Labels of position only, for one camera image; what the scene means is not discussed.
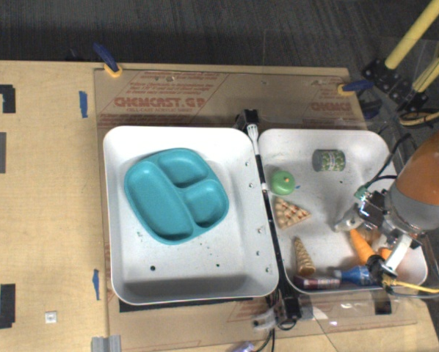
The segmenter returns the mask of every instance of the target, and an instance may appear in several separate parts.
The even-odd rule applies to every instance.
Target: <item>table surface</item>
[[[123,67],[264,71],[209,65]],[[92,337],[110,335],[93,82],[93,71],[100,68],[87,62],[0,61],[0,84],[15,87],[17,106],[15,114],[3,114],[0,96],[0,132],[7,134],[6,173],[0,174],[0,285],[16,286],[15,323],[0,329],[0,351],[90,351]],[[326,75],[327,70],[314,73]],[[81,118],[79,91],[88,95],[88,118]],[[92,282],[95,269],[100,275],[99,300]],[[426,305],[412,303],[416,319],[409,325],[280,337],[275,350],[439,351]],[[50,311],[57,312],[57,322],[46,324],[45,313]],[[162,338],[164,331],[153,332]]]

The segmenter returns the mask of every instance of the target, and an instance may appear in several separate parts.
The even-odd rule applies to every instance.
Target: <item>green ball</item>
[[[272,176],[272,191],[285,196],[291,194],[296,186],[293,175],[288,171],[276,171]]]

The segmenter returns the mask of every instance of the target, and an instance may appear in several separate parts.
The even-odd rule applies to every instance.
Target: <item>white plastic tray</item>
[[[331,226],[357,202],[353,194],[358,187],[372,179],[382,167],[389,154],[385,141],[371,131],[271,129],[261,134],[259,148],[266,181],[269,182],[276,169],[292,173],[299,188],[282,198],[312,214],[310,219],[286,230],[277,228],[290,283],[297,270],[293,245],[296,236],[301,238],[311,256],[317,275],[328,276],[334,268],[347,270],[357,265],[349,234],[333,232]],[[345,169],[342,172],[314,171],[311,159],[316,149],[342,150],[346,156]],[[384,175],[394,174],[391,164]],[[381,180],[370,190],[389,189],[390,184],[390,180]],[[421,248],[409,249],[397,272],[400,280],[421,284],[427,277],[427,264]],[[367,289],[344,285],[339,290],[309,293]]]
[[[225,219],[178,245],[158,242],[138,221],[123,181],[140,159],[176,147],[196,151],[229,198]],[[278,272],[253,146],[232,128],[118,127],[104,138],[112,286],[133,305],[262,297]]]

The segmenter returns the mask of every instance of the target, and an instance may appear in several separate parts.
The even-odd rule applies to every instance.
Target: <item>robotic hand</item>
[[[397,146],[380,172],[355,193],[360,202],[333,228],[336,232],[349,231],[364,224],[387,238],[392,249],[387,260],[374,255],[366,263],[373,279],[381,285],[384,278],[397,277],[397,266],[411,246],[419,245],[420,236],[439,228],[439,131],[416,150],[388,191],[368,191],[374,181],[382,178]]]

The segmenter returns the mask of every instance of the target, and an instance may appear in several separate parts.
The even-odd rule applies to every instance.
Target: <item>blue bottle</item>
[[[355,266],[347,271],[334,270],[334,276],[339,278],[342,282],[351,282],[356,285],[375,285],[371,280],[368,268],[364,265]]]

